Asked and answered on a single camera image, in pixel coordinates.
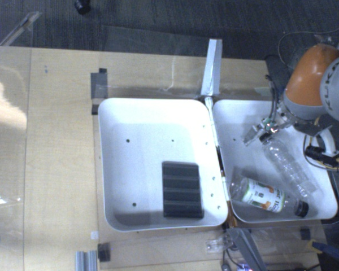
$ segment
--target wire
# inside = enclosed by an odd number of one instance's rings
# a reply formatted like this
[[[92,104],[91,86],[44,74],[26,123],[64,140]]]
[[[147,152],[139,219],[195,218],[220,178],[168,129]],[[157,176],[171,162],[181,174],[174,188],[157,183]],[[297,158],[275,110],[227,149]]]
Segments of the wire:
[[[295,31],[295,32],[290,32],[290,33],[287,33],[285,35],[283,35],[280,40],[279,40],[279,43],[277,44],[277,53],[279,55],[279,58],[281,60],[282,63],[284,63],[287,67],[290,67],[289,65],[287,65],[283,58],[281,57],[281,54],[280,54],[280,45],[281,45],[281,42],[283,41],[283,39],[286,37],[286,36],[289,36],[289,35],[292,35],[292,34],[301,34],[301,33],[308,33],[308,34],[328,34],[328,33],[333,33],[333,32],[337,32],[339,30],[339,27],[335,30],[330,30],[330,31],[324,31],[324,32],[316,32],[316,31]]]
[[[265,75],[265,78],[269,81],[270,88],[271,88],[271,112],[269,114],[269,119],[271,119],[271,122],[275,122],[276,118],[276,109],[277,109],[277,101],[279,100],[279,94],[277,93],[276,85],[270,75]]]
[[[316,265],[314,265],[314,266],[312,266],[312,267],[310,267],[310,268],[308,268],[308,269],[305,269],[305,271],[312,271],[312,270],[314,270],[316,267],[319,267],[320,266],[320,264],[316,264]]]
[[[319,124],[320,117],[321,117],[321,116],[318,116],[318,117],[316,118],[316,120],[314,121],[314,125],[318,125],[318,124]]]
[[[320,164],[320,165],[322,165],[322,166],[324,166],[324,167],[326,167],[326,168],[328,168],[329,170],[332,170],[332,171],[335,171],[335,170],[337,170],[337,171],[339,171],[339,167],[328,167],[327,165],[325,165],[322,161],[316,161],[318,164]]]
[[[231,256],[230,256],[230,253],[229,253],[228,249],[226,249],[226,250],[224,251],[224,255],[225,255],[225,252],[227,253],[228,258],[230,259],[230,261],[231,261],[232,263],[234,263],[237,267],[243,269],[243,266],[241,266],[239,263],[236,263],[235,261],[233,261],[233,259],[232,259]]]

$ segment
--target floor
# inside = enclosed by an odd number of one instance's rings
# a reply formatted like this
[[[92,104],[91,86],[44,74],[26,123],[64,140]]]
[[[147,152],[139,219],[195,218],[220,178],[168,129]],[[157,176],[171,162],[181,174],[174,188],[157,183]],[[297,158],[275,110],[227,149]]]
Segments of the floor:
[[[34,47],[205,56],[212,37],[223,39],[224,57],[264,59],[280,51],[289,64],[314,44],[314,35],[294,32],[339,28],[339,0],[92,0],[85,16],[74,1],[0,0],[7,25],[0,38],[24,13],[41,11]],[[339,31],[330,35],[339,41]]]

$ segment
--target plastic bottle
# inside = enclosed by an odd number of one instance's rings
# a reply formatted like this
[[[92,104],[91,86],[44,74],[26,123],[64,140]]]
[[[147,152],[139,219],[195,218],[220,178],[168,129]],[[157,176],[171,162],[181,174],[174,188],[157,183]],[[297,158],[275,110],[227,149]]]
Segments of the plastic bottle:
[[[232,200],[285,216],[305,217],[309,205],[283,190],[234,174],[230,184]]]
[[[312,199],[311,194],[316,191],[316,187],[309,181],[302,167],[296,162],[285,144],[268,133],[263,134],[260,141],[263,144],[266,158],[272,163],[283,180],[289,184],[291,191],[309,202]]]

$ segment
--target wooden tabletop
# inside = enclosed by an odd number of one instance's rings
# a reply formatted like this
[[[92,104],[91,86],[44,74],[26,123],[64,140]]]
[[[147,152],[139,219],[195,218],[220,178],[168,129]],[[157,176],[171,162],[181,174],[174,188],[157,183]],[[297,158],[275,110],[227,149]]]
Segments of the wooden tabletop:
[[[198,83],[201,87],[205,61],[184,56],[32,49],[25,271],[75,270],[75,252],[96,250],[99,242],[90,74],[106,68],[110,83],[116,86],[193,90]],[[266,73],[264,61],[223,59],[221,90],[234,97],[263,99],[268,94]],[[305,260],[304,256],[309,266],[317,263],[315,255],[299,254],[297,260]],[[187,263],[118,270],[220,270],[218,255],[212,260],[192,261],[189,257]]]

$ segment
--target black cable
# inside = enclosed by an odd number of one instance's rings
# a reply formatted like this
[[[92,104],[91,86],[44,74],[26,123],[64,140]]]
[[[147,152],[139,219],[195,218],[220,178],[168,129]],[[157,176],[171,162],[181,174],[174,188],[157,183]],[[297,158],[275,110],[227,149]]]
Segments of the black cable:
[[[312,266],[312,267],[310,267],[310,268],[308,268],[308,269],[305,269],[305,271],[311,271],[311,270],[314,270],[316,267],[319,267],[320,266],[320,264],[316,264],[316,265],[314,265],[314,266]]]
[[[244,267],[241,266],[240,264],[238,264],[238,263],[236,263],[235,261],[233,261],[233,259],[231,258],[231,255],[230,255],[230,253],[229,253],[229,251],[228,251],[228,249],[226,249],[225,251],[226,251],[226,253],[227,253],[228,258],[230,259],[230,261],[231,261],[232,263],[234,263],[237,267],[239,267],[239,268],[241,268],[241,269],[244,268]]]
[[[279,55],[279,58],[281,60],[281,62],[283,64],[285,64],[287,67],[290,67],[287,63],[285,63],[285,61],[283,60],[283,58],[281,57],[281,54],[280,54],[280,45],[281,45],[281,42],[283,41],[283,39],[286,37],[286,36],[289,36],[289,35],[293,35],[293,34],[302,34],[302,33],[307,33],[307,34],[330,34],[330,33],[334,33],[334,32],[337,32],[339,31],[339,27],[334,29],[334,30],[330,30],[330,31],[295,31],[295,32],[290,32],[290,33],[287,33],[285,35],[283,35],[278,44],[277,44],[277,53]]]
[[[269,119],[271,119],[271,122],[275,121],[276,117],[276,109],[277,109],[277,101],[279,100],[279,95],[277,93],[276,85],[270,75],[265,75],[265,78],[269,81],[270,87],[271,87],[271,112],[269,114]]]

